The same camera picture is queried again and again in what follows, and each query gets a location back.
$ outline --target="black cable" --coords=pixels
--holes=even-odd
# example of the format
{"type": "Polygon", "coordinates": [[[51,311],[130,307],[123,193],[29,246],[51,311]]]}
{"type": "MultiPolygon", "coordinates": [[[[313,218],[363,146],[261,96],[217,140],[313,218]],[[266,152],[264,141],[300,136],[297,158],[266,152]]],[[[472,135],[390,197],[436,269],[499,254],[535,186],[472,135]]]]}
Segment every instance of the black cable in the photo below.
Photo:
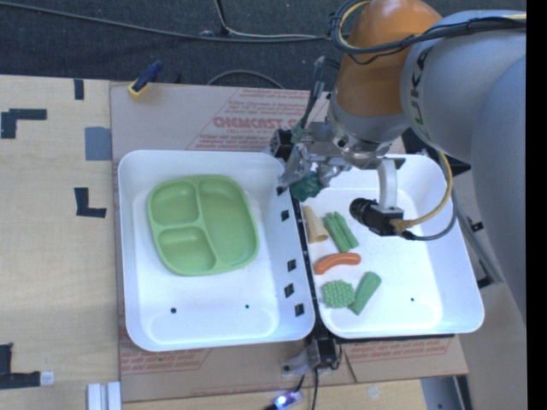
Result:
{"type": "Polygon", "coordinates": [[[420,35],[410,35],[398,41],[390,43],[378,44],[375,46],[359,48],[353,47],[342,40],[340,35],[341,23],[344,16],[350,9],[356,9],[360,3],[367,4],[372,0],[348,0],[343,3],[338,10],[330,15],[327,21],[328,33],[334,45],[342,50],[345,54],[352,57],[354,62],[360,65],[367,65],[382,55],[398,53],[401,50],[432,39],[452,38],[456,36],[469,35],[478,32],[489,32],[495,30],[510,30],[510,29],[525,29],[526,18],[509,18],[503,16],[486,16],[483,18],[473,18],[460,23],[449,25],[433,26],[420,35]],[[367,61],[358,61],[353,55],[370,54],[376,55],[367,61]]]}
{"type": "MultiPolygon", "coordinates": [[[[444,167],[444,164],[442,162],[439,163],[441,169],[443,170],[443,173],[444,173],[444,176],[445,177],[448,177],[448,172],[446,171],[445,167],[444,167]]],[[[445,236],[446,234],[448,234],[452,228],[454,227],[454,224],[456,223],[456,219],[457,219],[457,209],[456,209],[456,205],[454,204],[454,195],[455,195],[455,192],[454,192],[454,189],[452,189],[452,192],[451,192],[451,195],[452,195],[452,199],[453,199],[453,202],[452,202],[452,215],[450,217],[450,222],[449,224],[441,231],[441,232],[438,232],[437,234],[432,234],[431,236],[418,236],[416,234],[414,234],[413,232],[411,231],[408,231],[408,230],[405,230],[403,232],[401,232],[401,237],[406,239],[406,240],[416,240],[416,241],[421,241],[421,242],[429,242],[431,240],[437,240],[438,238],[441,238],[443,236],[445,236]]]]}
{"type": "Polygon", "coordinates": [[[294,34],[294,33],[255,34],[255,33],[238,32],[228,26],[226,22],[226,15],[224,14],[224,9],[222,8],[221,0],[215,0],[215,6],[216,6],[216,11],[218,12],[219,18],[221,20],[222,34],[225,36],[230,36],[231,38],[309,38],[314,36],[314,35],[308,35],[308,34],[294,34]]]}
{"type": "Polygon", "coordinates": [[[216,43],[234,43],[234,44],[283,44],[283,43],[301,43],[308,41],[324,41],[328,40],[327,35],[324,36],[308,36],[308,37],[282,37],[282,38],[219,38],[219,37],[207,37],[201,35],[190,35],[187,33],[172,32],[172,31],[163,31],[160,29],[155,29],[152,27],[143,27],[137,26],[129,23],[124,23],[121,21],[106,20],[103,18],[89,17],[86,15],[71,14],[61,10],[40,8],[38,6],[32,6],[22,3],[11,3],[0,1],[0,6],[5,6],[7,8],[23,9],[30,10],[35,12],[40,12],[42,14],[57,15],[66,18],[72,18],[76,20],[89,21],[93,23],[104,24],[107,26],[117,26],[123,27],[125,29],[133,29],[140,32],[155,33],[157,35],[166,35],[169,37],[183,38],[192,41],[208,41],[216,43]]]}
{"type": "Polygon", "coordinates": [[[339,345],[338,346],[338,356],[336,357],[336,361],[334,361],[333,363],[331,363],[329,365],[329,367],[333,370],[333,371],[336,371],[340,365],[342,364],[342,356],[344,355],[344,350],[342,349],[342,345],[339,345]]]}
{"type": "Polygon", "coordinates": [[[300,381],[298,382],[298,386],[293,390],[294,393],[297,393],[302,388],[302,384],[303,384],[305,378],[306,378],[306,376],[302,375],[302,377],[300,378],[300,381]]]}
{"type": "Polygon", "coordinates": [[[417,240],[422,242],[437,240],[438,238],[441,238],[450,232],[450,230],[454,227],[454,224],[456,223],[456,219],[456,207],[452,205],[452,216],[450,217],[450,222],[441,232],[438,232],[437,234],[433,234],[431,236],[417,236],[411,231],[403,231],[401,232],[401,237],[405,240],[417,240]]]}
{"type": "Polygon", "coordinates": [[[340,64],[332,58],[320,56],[314,63],[314,75],[312,77],[311,88],[309,89],[308,104],[304,111],[302,119],[300,119],[300,127],[303,129],[308,123],[309,114],[319,99],[325,87],[325,67],[331,67],[335,70],[340,69],[340,64]]]}
{"type": "Polygon", "coordinates": [[[315,403],[317,402],[317,390],[319,389],[319,371],[317,367],[314,369],[315,372],[315,387],[314,387],[314,400],[311,403],[311,410],[315,410],[315,403]]]}
{"type": "Polygon", "coordinates": [[[253,72],[250,70],[231,70],[221,74],[217,74],[209,82],[207,82],[206,85],[212,85],[214,82],[217,82],[218,80],[225,78],[226,76],[232,76],[234,74],[248,74],[250,76],[256,76],[257,78],[267,80],[270,84],[277,86],[281,90],[285,89],[285,87],[282,84],[280,84],[277,80],[270,78],[266,74],[253,72]]]}

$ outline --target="wooden table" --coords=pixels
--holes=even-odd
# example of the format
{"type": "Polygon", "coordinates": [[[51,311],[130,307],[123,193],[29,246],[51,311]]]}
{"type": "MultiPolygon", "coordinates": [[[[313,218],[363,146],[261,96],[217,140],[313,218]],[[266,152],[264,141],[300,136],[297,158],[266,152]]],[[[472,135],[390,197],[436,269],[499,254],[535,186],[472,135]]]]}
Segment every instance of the wooden table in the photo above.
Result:
{"type": "MultiPolygon", "coordinates": [[[[0,344],[12,372],[55,383],[0,390],[0,408],[85,409],[87,384],[120,380],[112,162],[87,161],[85,129],[110,128],[109,82],[0,76],[0,111],[44,108],[0,139],[0,344]],[[75,188],[105,218],[76,215],[75,188]]],[[[426,409],[419,380],[320,387],[317,409],[426,409]]],[[[264,408],[279,392],[125,404],[124,409],[264,408]]],[[[305,393],[309,408],[311,390],[305,393]]]]}

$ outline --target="black tape strip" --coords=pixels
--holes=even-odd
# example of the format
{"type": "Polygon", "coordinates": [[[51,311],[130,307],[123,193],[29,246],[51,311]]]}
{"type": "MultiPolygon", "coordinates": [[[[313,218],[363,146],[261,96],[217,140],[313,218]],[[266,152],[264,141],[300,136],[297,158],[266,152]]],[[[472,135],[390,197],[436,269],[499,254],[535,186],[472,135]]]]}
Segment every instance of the black tape strip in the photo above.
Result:
{"type": "Polygon", "coordinates": [[[0,138],[15,138],[17,120],[10,113],[2,113],[0,117],[0,138]]]}
{"type": "Polygon", "coordinates": [[[6,373],[0,375],[0,389],[21,389],[23,387],[39,387],[40,372],[6,373]]]}
{"type": "Polygon", "coordinates": [[[76,215],[102,219],[106,217],[106,208],[89,208],[89,189],[74,188],[74,194],[76,195],[76,215]]]}
{"type": "Polygon", "coordinates": [[[16,120],[46,120],[48,118],[47,109],[13,108],[9,110],[9,113],[16,120]]]}
{"type": "Polygon", "coordinates": [[[112,137],[110,129],[94,126],[85,129],[85,160],[112,160],[112,137]]]}
{"type": "Polygon", "coordinates": [[[11,349],[13,343],[0,345],[0,375],[11,372],[11,349]]]}
{"type": "Polygon", "coordinates": [[[82,79],[74,80],[74,100],[84,100],[84,81],[82,79]]]}
{"type": "Polygon", "coordinates": [[[41,373],[12,373],[11,349],[13,343],[0,345],[0,389],[20,389],[23,387],[38,387],[41,373]]]}

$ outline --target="blue light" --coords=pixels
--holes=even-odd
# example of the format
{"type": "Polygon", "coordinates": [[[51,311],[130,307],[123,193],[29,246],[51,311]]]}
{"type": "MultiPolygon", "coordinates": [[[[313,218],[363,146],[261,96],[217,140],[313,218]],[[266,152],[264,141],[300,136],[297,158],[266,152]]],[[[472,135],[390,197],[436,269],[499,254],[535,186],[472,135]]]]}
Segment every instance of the blue light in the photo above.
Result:
{"type": "Polygon", "coordinates": [[[287,397],[285,395],[281,395],[279,396],[276,400],[275,400],[275,403],[278,405],[278,406],[282,406],[283,404],[285,404],[287,402],[287,397]]]}

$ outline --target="white tray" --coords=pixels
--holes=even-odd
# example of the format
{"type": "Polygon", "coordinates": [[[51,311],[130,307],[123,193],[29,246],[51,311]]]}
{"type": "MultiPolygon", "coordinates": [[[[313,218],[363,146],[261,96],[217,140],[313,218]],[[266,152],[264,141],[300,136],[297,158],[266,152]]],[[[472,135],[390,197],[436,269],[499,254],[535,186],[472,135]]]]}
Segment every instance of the white tray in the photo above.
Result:
{"type": "MultiPolygon", "coordinates": [[[[405,219],[420,217],[441,201],[446,188],[439,166],[422,155],[406,155],[397,171],[397,205],[405,219]]],[[[348,308],[330,308],[320,302],[325,326],[342,338],[409,337],[475,331],[484,319],[479,289],[458,224],[440,239],[421,242],[380,237],[360,225],[349,213],[357,197],[379,200],[379,178],[374,170],[352,169],[331,181],[316,198],[306,200],[319,217],[341,213],[360,246],[358,266],[336,266],[314,275],[317,296],[321,286],[343,279],[356,288],[366,271],[376,272],[382,283],[360,315],[348,308]]],[[[449,223],[451,201],[435,217],[410,229],[432,235],[449,223]]],[[[309,245],[312,265],[322,256],[338,252],[332,239],[309,245]]]]}
{"type": "Polygon", "coordinates": [[[149,351],[298,340],[314,305],[289,193],[276,193],[281,163],[245,152],[138,150],[119,165],[126,326],[149,351]],[[243,188],[260,239],[257,257],[230,272],[185,277],[161,262],[147,199],[171,179],[221,174],[243,188]],[[283,220],[282,212],[288,212],[283,220]]]}

